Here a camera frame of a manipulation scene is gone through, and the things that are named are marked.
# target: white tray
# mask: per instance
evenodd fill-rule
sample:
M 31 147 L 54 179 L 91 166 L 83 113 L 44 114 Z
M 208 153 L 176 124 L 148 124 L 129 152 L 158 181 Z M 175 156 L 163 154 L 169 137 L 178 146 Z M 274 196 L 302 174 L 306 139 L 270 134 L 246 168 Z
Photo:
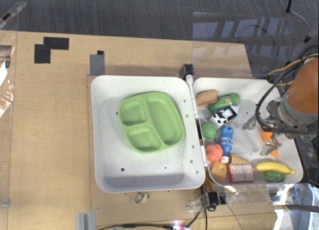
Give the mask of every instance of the white tray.
M 141 154 L 127 143 L 116 112 L 133 95 L 159 91 L 175 103 L 185 126 L 184 141 Z M 205 179 L 188 85 L 176 77 L 99 76 L 91 85 L 95 173 L 109 193 L 194 189 Z
M 218 92 L 218 97 L 232 92 L 237 92 L 241 97 L 238 116 L 229 124 L 229 126 L 234 128 L 232 153 L 251 162 L 254 170 L 255 181 L 252 183 L 234 184 L 230 183 L 229 178 L 227 177 L 224 181 L 216 179 L 215 181 L 218 184 L 223 186 L 267 184 L 267 182 L 263 179 L 264 173 L 258 172 L 254 169 L 258 162 L 264 160 L 284 163 L 290 169 L 296 171 L 294 175 L 285 174 L 284 183 L 293 184 L 302 179 L 303 168 L 294 140 L 290 140 L 286 138 L 285 135 L 281 135 L 278 140 L 283 143 L 283 146 L 278 149 L 277 158 L 274 158 L 271 155 L 264 157 L 260 155 L 263 145 L 260 128 L 255 130 L 242 130 L 242 125 L 255 113 L 255 105 L 270 87 L 271 84 L 269 84 L 266 80 L 261 79 L 199 78 L 195 81 L 193 86 L 195 94 L 205 90 L 215 89 Z M 262 105 L 261 116 L 263 118 L 269 115 L 266 110 L 267 104 L 276 97 L 279 97 L 279 93 L 277 89 L 274 89 Z M 206 107 L 198 107 L 198 115 L 201 122 L 207 122 L 212 114 Z M 216 135 L 216 140 L 204 139 L 204 143 L 205 145 L 218 143 L 218 135 Z

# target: blue bottle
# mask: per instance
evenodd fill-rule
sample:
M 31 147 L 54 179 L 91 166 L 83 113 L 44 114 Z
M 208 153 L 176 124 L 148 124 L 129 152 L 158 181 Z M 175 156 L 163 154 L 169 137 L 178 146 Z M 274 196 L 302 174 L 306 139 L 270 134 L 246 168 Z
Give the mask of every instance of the blue bottle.
M 223 148 L 223 156 L 220 162 L 227 164 L 229 162 L 228 154 L 233 148 L 233 133 L 234 129 L 230 126 L 223 126 L 221 128 L 220 145 Z

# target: green divided tray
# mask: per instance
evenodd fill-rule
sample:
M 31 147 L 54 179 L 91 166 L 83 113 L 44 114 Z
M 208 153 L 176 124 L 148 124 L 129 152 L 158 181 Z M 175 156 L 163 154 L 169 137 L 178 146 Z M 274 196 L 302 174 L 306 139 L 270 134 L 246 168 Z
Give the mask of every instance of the green divided tray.
M 143 93 L 124 100 L 118 115 L 128 143 L 140 153 L 170 148 L 185 137 L 178 110 L 161 92 Z

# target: wooden table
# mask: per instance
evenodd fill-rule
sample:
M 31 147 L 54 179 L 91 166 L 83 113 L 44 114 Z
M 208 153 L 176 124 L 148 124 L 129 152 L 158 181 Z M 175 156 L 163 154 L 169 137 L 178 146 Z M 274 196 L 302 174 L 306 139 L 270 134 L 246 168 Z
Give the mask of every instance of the wooden table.
M 69 38 L 69 50 L 51 50 L 50 64 L 35 64 L 34 45 L 43 44 L 44 36 Z M 185 202 L 196 198 L 197 190 L 151 192 L 148 203 L 133 205 L 131 194 L 112 195 L 92 189 L 87 103 L 89 56 L 97 50 L 104 51 L 107 74 L 175 76 L 183 63 L 191 63 L 193 52 L 201 49 L 204 53 L 196 57 L 212 57 L 215 62 L 234 68 L 245 66 L 243 73 L 249 76 L 244 47 L 229 46 L 19 32 L 8 229 L 74 230 L 76 214 L 92 210 L 97 213 L 98 225 L 174 219 L 188 222 L 193 218 L 193 214 L 185 213 Z M 208 215 L 209 229 L 272 229 L 276 214 L 265 187 L 227 192 L 228 205 L 220 205 Z M 98 203 L 102 204 L 100 208 L 96 207 Z M 201 230 L 204 224 L 201 215 L 192 229 Z

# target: banana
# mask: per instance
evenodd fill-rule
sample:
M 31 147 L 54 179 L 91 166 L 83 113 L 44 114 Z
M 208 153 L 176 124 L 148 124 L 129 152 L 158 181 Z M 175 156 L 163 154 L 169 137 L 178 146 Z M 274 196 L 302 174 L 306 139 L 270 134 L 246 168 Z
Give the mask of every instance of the banana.
M 296 172 L 290 170 L 286 165 L 281 163 L 275 163 L 275 162 L 260 162 L 256 165 L 256 169 L 258 171 L 277 171 L 280 173 L 291 173 L 294 175 Z

